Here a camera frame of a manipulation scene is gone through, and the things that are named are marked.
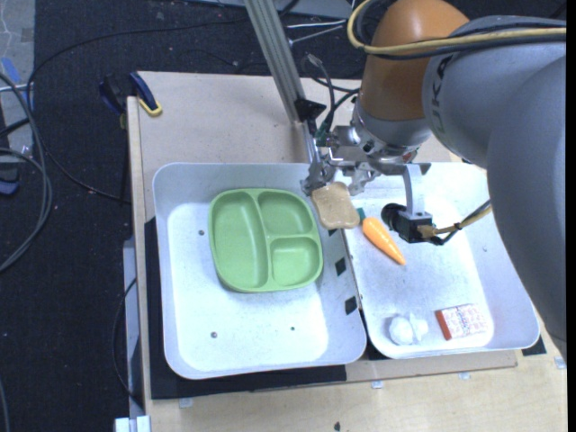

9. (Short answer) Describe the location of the white lumpy object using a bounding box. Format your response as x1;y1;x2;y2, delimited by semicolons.
387;312;430;347

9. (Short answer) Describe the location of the orange and white carton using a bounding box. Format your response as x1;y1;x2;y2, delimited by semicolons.
434;302;492;342

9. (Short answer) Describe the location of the pale brown flat board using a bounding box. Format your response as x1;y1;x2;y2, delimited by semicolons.
135;70;519;384

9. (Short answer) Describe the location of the orange toy carrot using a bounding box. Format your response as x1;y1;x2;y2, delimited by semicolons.
357;208;408;267

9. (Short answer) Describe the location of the tan toy bread slice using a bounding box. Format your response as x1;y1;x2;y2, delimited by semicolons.
310;181;362;231

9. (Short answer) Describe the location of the green divided plate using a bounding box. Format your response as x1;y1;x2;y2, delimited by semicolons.
207;187;326;294

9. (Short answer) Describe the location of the white plastic tray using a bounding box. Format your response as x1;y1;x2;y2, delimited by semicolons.
335;161;542;361
151;161;368;382

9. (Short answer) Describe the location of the black cylinder on white bracket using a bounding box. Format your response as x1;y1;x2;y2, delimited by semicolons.
380;162;436;246

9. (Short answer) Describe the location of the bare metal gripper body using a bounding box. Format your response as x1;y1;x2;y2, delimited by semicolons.
322;125;420;176

